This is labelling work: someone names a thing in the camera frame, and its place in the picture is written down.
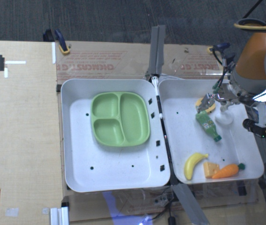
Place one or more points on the green plastic bottle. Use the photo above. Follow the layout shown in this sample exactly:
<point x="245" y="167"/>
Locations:
<point x="206" y="123"/>

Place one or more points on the yellow cheese wedge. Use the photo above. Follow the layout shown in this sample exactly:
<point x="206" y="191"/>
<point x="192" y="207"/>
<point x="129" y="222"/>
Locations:
<point x="209" y="169"/>

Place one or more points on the green divided plate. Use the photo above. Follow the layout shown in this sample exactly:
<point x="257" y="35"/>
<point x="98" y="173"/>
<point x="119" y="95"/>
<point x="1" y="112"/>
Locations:
<point x="123" y="118"/>

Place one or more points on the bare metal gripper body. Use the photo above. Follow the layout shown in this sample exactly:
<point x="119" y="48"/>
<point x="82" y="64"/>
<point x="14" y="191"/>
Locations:
<point x="231" y="97"/>

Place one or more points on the white rounded toy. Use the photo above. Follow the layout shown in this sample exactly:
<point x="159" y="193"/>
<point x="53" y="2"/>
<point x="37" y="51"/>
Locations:
<point x="224" y="118"/>

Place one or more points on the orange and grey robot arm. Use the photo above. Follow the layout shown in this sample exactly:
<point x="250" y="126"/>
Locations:
<point x="252" y="60"/>

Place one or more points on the black cylinder on white bracket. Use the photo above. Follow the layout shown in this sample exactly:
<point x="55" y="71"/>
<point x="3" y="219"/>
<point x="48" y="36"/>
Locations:
<point x="254" y="126"/>

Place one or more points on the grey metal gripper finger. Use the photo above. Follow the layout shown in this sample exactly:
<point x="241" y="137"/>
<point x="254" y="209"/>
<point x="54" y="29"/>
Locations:
<point x="210" y="98"/>
<point x="202" y="107"/>

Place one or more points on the brown cardboard board red print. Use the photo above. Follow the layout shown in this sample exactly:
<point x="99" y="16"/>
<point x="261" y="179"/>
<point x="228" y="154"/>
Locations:
<point x="114" y="64"/>

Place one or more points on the orange carrot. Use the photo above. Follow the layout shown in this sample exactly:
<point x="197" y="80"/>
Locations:
<point x="226" y="171"/>

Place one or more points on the yellow round biscuit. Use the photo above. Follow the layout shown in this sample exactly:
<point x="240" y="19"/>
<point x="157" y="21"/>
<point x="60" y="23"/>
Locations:
<point x="212" y="109"/>

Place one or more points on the yellow banana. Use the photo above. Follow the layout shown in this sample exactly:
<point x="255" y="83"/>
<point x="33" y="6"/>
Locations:
<point x="190" y="164"/>

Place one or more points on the white plastic tray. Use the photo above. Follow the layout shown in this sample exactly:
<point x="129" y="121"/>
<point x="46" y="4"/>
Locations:
<point x="189" y="139"/>
<point x="114" y="167"/>

